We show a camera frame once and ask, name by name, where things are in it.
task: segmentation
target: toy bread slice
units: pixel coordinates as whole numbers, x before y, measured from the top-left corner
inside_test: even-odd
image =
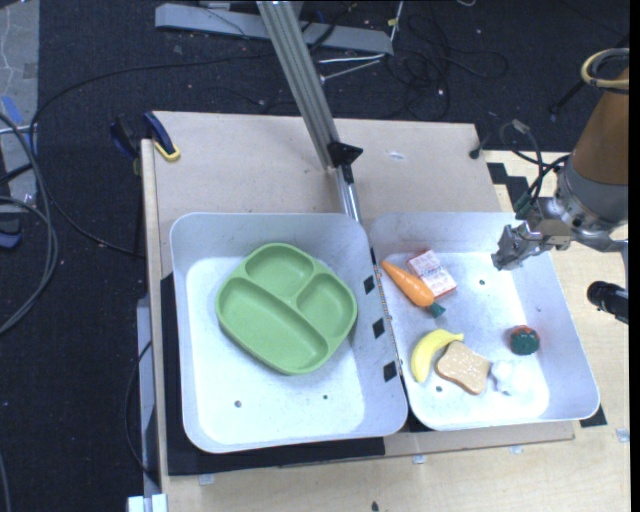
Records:
[[[455,382],[472,395],[484,391],[491,362],[464,343],[454,341],[436,364],[436,372],[443,379]]]

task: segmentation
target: black mat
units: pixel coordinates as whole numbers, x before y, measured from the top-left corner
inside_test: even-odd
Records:
[[[142,131],[139,116],[153,109],[297,114],[268,42],[159,32],[154,9],[160,3],[40,3],[40,103],[87,81],[40,117],[43,172],[52,195],[84,230],[127,249],[140,181],[109,139],[116,115],[127,114]],[[358,2],[340,22],[386,27],[396,5]],[[345,6],[306,2],[304,15],[333,19]],[[629,32],[629,10],[628,0],[409,2],[397,58],[329,80],[329,104],[338,117],[475,123],[481,136],[491,134],[489,147],[500,146],[497,128],[517,117],[543,150],[569,151],[599,93],[582,88],[555,121],[548,108],[577,82],[585,58]],[[335,56],[344,53],[314,52],[315,59]],[[213,59],[227,60],[190,65]],[[143,70],[168,64],[180,66]],[[325,74],[347,66],[332,65]],[[121,72],[128,68],[137,71]],[[357,165],[354,173],[357,182]],[[123,409],[145,265],[88,240],[58,213],[54,221],[61,243],[54,281],[28,318],[0,339],[0,450],[14,510],[122,510],[127,496],[142,492]],[[24,228],[20,247],[0,253],[2,315],[28,296],[39,276],[44,230],[32,218]]]

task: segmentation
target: green divided plate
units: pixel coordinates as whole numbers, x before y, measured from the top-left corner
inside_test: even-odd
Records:
[[[247,256],[216,296],[216,314],[227,335],[290,375],[322,366],[349,334],[357,310],[353,292],[336,274],[282,243]]]

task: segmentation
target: white tray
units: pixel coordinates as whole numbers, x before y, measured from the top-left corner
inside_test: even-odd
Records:
[[[221,331],[219,286],[254,249],[292,244],[332,269],[354,292],[358,319],[318,370],[283,375]],[[171,230],[183,423],[201,450],[378,437],[399,430],[407,402],[396,369],[364,229],[342,214],[193,213]]]
[[[502,213],[401,213],[384,215],[371,227],[378,262],[386,259],[406,268],[408,258],[430,248],[458,284],[438,300],[447,311],[434,319],[409,303],[380,271],[411,410],[434,430],[582,419],[599,406],[549,254],[529,258],[512,272],[500,272],[492,264],[491,253],[504,226],[512,222],[513,215]],[[520,324],[540,334],[535,354],[516,356],[509,349],[509,333]],[[490,361],[520,360],[531,374],[532,390],[506,395],[490,378],[485,391],[474,396],[433,369],[419,384],[411,375],[411,353],[422,336],[438,327],[464,333],[465,344]]]

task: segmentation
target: metal pole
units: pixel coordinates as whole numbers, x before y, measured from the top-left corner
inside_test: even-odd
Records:
[[[282,69],[316,148],[322,166],[333,168],[328,146],[340,142],[320,78],[290,2],[257,2]],[[344,212],[357,222],[360,211],[355,186],[343,166],[336,169],[336,182]]]

